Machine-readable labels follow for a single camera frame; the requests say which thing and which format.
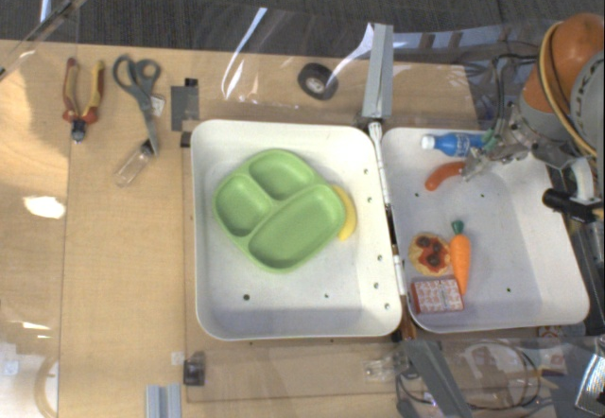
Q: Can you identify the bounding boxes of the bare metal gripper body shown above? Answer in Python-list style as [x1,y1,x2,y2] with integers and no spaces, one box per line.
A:
[486,104,534,166]

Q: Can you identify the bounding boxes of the blue bottle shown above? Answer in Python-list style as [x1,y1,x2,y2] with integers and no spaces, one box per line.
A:
[421,131,488,159]

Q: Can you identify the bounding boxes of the orange sausage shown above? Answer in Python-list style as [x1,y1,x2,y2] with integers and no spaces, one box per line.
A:
[423,161,468,193]

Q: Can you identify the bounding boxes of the orange carrot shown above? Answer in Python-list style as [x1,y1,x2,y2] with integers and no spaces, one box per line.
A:
[448,219,473,297]

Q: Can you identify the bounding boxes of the pizza slice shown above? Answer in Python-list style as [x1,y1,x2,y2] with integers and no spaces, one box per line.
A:
[407,232,452,277]

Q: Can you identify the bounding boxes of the white plastic tray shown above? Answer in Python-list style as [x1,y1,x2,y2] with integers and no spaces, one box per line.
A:
[189,118,404,342]
[380,126,592,335]

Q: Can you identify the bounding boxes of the red and white carton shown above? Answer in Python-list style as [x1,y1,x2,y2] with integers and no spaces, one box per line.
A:
[409,277,466,316]

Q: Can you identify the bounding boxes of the yellow banana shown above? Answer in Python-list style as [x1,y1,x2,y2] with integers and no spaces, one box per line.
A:
[330,183,358,243]

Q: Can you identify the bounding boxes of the black tape roll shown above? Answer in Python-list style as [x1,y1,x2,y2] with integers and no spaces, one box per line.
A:
[297,61,340,102]

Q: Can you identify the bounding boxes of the green divided plate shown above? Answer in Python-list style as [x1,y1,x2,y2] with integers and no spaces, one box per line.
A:
[212,148,348,275]

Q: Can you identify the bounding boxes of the grey scissors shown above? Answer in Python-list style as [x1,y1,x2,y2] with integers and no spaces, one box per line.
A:
[112,54,164,157]

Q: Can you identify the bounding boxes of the clear plastic bottle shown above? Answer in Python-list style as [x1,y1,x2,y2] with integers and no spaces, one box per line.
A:
[112,141,155,188]

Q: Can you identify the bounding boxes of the red and yellow pliers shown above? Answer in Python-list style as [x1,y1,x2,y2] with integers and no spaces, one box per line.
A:
[61,57,107,144]

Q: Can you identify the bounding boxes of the black cylinder on white bracket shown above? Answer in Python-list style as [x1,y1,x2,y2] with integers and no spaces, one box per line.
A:
[542,156,605,224]

